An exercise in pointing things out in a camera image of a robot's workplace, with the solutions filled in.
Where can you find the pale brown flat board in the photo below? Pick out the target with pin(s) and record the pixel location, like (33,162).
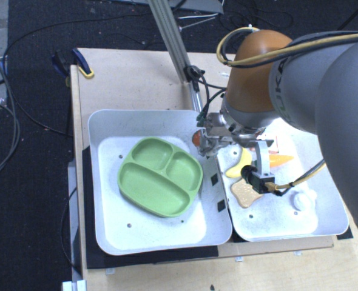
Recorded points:
(130,80)

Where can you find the orange carrot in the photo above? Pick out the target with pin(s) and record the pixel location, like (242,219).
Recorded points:
(280,160)

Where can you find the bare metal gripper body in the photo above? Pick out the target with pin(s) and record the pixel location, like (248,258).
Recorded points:
(217,127)

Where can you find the yellow banana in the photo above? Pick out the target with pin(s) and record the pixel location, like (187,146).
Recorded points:
(238,168)

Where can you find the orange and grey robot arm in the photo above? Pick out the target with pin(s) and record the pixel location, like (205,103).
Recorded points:
(306,80)

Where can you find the green divided plate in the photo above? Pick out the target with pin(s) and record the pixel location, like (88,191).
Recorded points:
(154,186)

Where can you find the beige slice of bread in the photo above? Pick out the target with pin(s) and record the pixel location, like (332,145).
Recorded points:
(244,196)

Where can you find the white lumpy toy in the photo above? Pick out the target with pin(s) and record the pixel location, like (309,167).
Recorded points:
(301,201)

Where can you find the black cylinder on white bracket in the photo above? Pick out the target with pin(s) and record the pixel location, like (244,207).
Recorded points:
(259,180)

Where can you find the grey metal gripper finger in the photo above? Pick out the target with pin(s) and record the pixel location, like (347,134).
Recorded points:
(217,148)
(204,147)

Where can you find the red round toy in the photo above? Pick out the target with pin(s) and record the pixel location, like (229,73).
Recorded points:
(196,139)

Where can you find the white plastic tray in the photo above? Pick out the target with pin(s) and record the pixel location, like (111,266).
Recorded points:
(276,223)
(154,235)

